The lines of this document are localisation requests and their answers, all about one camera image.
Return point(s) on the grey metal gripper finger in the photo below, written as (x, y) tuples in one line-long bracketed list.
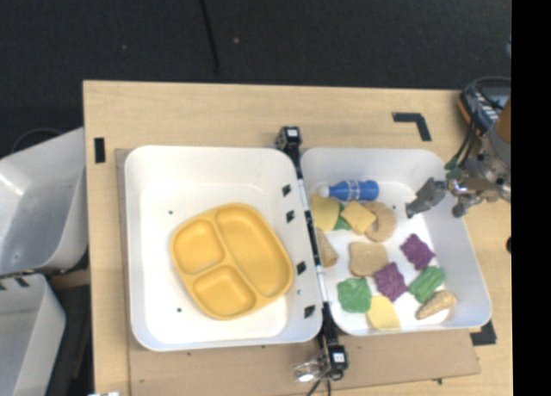
[(428, 197), (460, 209)]

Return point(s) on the green ribbed toy vegetable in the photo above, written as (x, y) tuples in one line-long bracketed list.
[(427, 284)]

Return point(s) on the white plastic tray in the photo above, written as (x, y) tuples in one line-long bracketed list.
[(460, 265), (206, 170)]

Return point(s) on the tan textured toy bread roll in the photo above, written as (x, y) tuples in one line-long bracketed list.
[(437, 305)]

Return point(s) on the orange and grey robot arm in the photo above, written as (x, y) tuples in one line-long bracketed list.
[(503, 127)]

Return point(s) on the tan toy bread slice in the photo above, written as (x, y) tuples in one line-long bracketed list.
[(368, 258)]

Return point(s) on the blue bottle with white cap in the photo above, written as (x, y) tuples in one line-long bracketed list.
[(357, 190)]

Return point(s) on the beige toy doughnut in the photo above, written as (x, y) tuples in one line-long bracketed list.
[(385, 224)]

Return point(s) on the tan toy ice cream cone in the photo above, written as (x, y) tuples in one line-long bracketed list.
[(328, 252)]

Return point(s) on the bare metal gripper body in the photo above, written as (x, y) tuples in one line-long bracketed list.
[(486, 181)]

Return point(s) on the small green toy leaf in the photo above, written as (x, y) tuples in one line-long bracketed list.
[(342, 224)]

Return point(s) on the thin black and white rod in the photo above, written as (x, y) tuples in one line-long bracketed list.
[(306, 209)]

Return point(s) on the yellow divided plate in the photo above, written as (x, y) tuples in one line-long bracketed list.
[(245, 239)]

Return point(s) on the green toy lettuce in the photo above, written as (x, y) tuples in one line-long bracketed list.
[(354, 295)]

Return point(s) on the purple toy grapes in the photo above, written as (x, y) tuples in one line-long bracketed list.
[(416, 252), (390, 281)]

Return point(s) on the pale yellow toy chip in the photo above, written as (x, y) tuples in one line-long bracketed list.
[(382, 313)]

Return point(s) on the yellow toy cheese block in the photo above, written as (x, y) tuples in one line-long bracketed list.
[(358, 216)]

